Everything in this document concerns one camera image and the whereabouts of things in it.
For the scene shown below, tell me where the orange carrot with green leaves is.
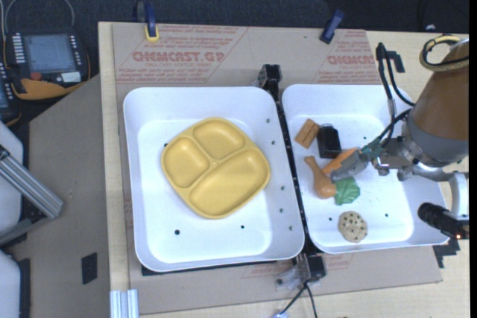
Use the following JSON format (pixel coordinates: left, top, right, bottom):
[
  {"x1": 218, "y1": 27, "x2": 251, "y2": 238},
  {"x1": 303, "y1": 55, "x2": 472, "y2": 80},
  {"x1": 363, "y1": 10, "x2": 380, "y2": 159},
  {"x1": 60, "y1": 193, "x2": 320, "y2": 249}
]
[{"x1": 321, "y1": 147, "x2": 361, "y2": 207}]

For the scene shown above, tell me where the white plastic tray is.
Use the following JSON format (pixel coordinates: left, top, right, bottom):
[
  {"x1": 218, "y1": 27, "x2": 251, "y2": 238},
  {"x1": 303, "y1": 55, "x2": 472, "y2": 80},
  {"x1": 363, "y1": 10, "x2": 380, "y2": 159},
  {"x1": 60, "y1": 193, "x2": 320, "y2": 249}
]
[
  {"x1": 281, "y1": 83, "x2": 452, "y2": 255},
  {"x1": 122, "y1": 86, "x2": 306, "y2": 273}
]

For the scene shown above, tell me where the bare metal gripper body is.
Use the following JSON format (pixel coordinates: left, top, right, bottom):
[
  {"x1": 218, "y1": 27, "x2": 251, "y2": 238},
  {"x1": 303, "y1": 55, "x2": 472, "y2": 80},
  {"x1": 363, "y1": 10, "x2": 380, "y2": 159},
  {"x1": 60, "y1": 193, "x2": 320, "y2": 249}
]
[{"x1": 367, "y1": 136, "x2": 454, "y2": 182}]

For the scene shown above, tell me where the brown cardboard board red print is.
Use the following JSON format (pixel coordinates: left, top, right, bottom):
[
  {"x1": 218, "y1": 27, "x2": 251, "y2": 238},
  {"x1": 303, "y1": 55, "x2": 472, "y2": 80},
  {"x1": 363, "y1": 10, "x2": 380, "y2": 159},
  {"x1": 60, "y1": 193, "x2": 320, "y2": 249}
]
[{"x1": 111, "y1": 22, "x2": 445, "y2": 315}]

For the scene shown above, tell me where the yellow divided plate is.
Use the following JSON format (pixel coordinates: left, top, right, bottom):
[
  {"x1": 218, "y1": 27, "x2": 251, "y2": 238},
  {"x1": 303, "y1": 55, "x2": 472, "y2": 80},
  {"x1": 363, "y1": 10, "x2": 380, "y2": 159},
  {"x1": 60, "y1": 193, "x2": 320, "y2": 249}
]
[{"x1": 160, "y1": 116, "x2": 272, "y2": 220}]

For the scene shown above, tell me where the dark brown bottle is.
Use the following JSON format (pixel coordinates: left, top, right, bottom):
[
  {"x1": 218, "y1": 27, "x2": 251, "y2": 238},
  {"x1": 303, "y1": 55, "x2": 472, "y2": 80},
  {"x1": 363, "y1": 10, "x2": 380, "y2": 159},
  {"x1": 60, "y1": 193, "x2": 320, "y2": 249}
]
[{"x1": 316, "y1": 123, "x2": 343, "y2": 160}]

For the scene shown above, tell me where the brown toy chicken drumstick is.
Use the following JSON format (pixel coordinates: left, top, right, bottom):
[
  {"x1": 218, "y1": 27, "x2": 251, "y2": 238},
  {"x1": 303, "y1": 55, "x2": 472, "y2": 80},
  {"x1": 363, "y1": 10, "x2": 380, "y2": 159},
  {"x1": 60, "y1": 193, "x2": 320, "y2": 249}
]
[{"x1": 303, "y1": 155, "x2": 338, "y2": 200}]

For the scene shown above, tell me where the brown toy bread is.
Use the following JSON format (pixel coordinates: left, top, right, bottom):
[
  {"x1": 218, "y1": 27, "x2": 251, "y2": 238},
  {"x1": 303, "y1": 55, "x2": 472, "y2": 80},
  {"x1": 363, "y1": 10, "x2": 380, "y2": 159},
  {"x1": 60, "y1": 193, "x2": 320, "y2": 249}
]
[{"x1": 294, "y1": 118, "x2": 321, "y2": 150}]

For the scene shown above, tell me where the thin black rod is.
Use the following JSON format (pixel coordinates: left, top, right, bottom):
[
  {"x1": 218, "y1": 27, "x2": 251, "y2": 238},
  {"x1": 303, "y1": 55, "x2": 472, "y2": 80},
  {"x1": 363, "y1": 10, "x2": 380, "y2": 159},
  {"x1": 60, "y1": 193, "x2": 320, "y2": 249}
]
[{"x1": 271, "y1": 82, "x2": 313, "y2": 256}]

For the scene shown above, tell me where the black block with thin wires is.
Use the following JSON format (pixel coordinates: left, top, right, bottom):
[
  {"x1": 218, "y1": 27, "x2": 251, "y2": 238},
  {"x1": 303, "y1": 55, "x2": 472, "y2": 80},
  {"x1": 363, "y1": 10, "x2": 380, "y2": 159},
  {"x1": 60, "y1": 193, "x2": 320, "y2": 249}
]
[
  {"x1": 297, "y1": 252, "x2": 329, "y2": 283},
  {"x1": 256, "y1": 63, "x2": 282, "y2": 91}
]

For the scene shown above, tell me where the chocolate chip biscuit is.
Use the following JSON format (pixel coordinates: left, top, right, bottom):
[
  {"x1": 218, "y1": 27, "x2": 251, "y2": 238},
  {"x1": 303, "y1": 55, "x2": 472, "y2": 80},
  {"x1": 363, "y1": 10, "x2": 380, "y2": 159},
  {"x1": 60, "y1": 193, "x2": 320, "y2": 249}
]
[{"x1": 337, "y1": 210, "x2": 369, "y2": 244}]

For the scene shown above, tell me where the black cylinder on white bracket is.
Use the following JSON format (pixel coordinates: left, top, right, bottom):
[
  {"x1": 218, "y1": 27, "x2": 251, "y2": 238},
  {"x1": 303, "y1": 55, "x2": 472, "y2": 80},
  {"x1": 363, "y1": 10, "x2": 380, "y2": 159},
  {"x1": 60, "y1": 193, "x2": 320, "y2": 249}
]
[{"x1": 417, "y1": 171, "x2": 470, "y2": 241}]

